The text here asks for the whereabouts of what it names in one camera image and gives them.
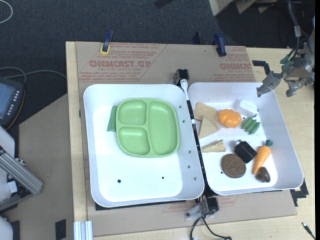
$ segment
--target toy pumpkin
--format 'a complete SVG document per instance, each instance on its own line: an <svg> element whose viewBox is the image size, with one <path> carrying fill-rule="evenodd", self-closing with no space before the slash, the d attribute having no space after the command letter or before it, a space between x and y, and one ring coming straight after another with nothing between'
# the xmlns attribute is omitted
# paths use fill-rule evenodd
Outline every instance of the toy pumpkin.
<svg viewBox="0 0 320 240"><path fill-rule="evenodd" d="M232 109L223 109L218 113L218 120L226 127L236 128L241 123L241 114Z"/></svg>

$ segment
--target toy carrot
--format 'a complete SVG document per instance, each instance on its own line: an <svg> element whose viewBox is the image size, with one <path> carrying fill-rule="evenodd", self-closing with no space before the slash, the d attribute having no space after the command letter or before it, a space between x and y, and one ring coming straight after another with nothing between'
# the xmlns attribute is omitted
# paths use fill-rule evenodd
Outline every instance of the toy carrot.
<svg viewBox="0 0 320 240"><path fill-rule="evenodd" d="M259 169L262 167L262 165L264 164L264 162L267 160L267 158L269 157L270 153L271 153L271 149L270 146L272 145L272 141L267 139L265 142L265 145L262 146L259 151L258 154L255 157L255 162L254 162L254 166L253 166L253 174L257 174L257 172L259 171Z"/></svg>

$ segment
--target brown cookie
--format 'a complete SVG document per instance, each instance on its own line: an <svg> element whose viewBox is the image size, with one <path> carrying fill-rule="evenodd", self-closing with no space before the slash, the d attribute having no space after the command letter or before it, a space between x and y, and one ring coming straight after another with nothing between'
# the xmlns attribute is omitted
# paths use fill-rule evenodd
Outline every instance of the brown cookie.
<svg viewBox="0 0 320 240"><path fill-rule="evenodd" d="M230 178L240 178L246 172L246 164L237 154L226 154L221 160L222 171Z"/></svg>

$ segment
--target electronic device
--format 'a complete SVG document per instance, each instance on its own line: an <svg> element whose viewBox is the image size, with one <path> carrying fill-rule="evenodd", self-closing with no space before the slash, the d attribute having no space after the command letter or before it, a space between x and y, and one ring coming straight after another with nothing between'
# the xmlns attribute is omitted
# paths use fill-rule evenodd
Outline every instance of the electronic device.
<svg viewBox="0 0 320 240"><path fill-rule="evenodd" d="M17 118L24 101L22 83L0 77L0 125L10 126Z"/></svg>

